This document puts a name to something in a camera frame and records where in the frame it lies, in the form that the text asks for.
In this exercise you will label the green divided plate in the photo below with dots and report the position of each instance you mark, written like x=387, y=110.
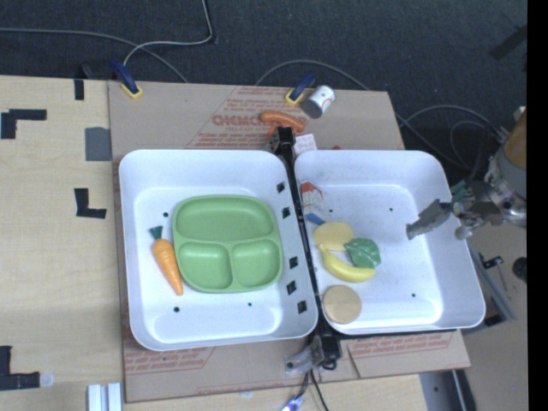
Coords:
x=227, y=242

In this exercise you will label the white red blue carton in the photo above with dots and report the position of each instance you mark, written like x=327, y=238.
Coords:
x=311, y=197

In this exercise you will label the yellow banana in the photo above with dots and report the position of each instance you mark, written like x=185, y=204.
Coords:
x=347, y=272

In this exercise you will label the orange carrot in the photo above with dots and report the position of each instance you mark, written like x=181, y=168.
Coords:
x=166, y=259

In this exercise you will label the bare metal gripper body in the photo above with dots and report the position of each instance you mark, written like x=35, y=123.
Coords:
x=486, y=210

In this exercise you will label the white and red can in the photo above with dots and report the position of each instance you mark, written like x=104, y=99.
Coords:
x=320, y=100

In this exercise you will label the thin black and white rod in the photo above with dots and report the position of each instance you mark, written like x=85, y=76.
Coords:
x=305, y=251

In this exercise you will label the yellow round chip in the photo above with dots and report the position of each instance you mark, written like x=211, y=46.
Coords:
x=331, y=234

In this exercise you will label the brown cardboard board red print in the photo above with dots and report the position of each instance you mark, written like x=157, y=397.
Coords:
x=171, y=118

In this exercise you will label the small white and red packet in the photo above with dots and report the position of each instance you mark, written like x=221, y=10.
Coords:
x=306, y=143

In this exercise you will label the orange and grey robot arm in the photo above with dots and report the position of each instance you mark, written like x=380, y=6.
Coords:
x=514, y=161

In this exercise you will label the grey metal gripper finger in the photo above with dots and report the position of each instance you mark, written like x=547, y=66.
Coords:
x=430, y=218
x=463, y=232

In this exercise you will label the orange sausage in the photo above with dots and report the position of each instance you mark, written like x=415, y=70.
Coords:
x=282, y=119

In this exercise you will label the black cylinder on white bracket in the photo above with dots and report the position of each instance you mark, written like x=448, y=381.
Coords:
x=520, y=269

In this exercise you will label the white plastic tray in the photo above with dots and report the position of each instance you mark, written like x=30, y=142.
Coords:
x=411, y=263
x=205, y=323

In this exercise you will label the green leaf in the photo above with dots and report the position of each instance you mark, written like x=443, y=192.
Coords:
x=364, y=253

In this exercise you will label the tan round biscuit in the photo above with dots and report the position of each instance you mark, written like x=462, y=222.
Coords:
x=341, y=304

